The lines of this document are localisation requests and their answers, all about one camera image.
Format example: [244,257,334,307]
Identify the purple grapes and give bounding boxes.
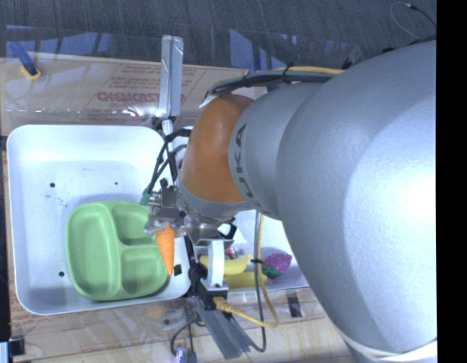
[261,253,294,280]

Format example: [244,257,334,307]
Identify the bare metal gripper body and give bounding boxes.
[147,178,237,247]

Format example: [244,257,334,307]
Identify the orange toy carrot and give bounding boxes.
[155,222,177,277]

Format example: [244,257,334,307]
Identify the yellow banana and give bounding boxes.
[199,253,254,277]
[223,271,269,290]

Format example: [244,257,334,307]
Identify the black cylinder on white bracket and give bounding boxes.
[187,239,230,312]

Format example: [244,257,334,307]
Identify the brown cardboard board red print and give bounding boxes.
[0,52,327,359]

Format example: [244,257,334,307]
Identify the green divided plate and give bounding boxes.
[65,200,171,303]

